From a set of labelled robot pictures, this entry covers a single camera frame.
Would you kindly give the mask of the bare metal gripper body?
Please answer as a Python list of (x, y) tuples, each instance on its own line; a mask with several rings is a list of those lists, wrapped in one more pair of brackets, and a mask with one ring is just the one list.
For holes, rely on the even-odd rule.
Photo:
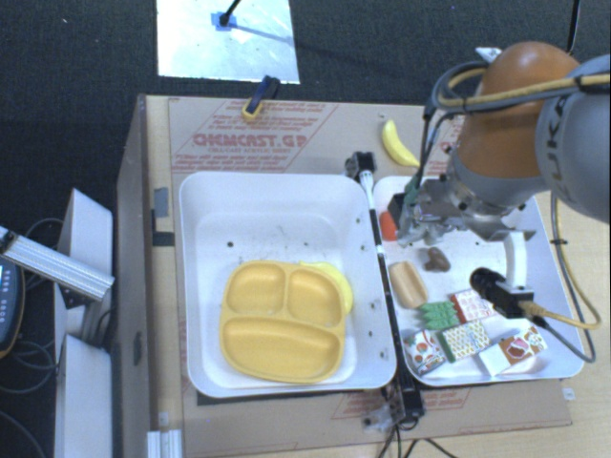
[(457, 177), (413, 177), (405, 187), (406, 233), (466, 230), (482, 220), (480, 199)]

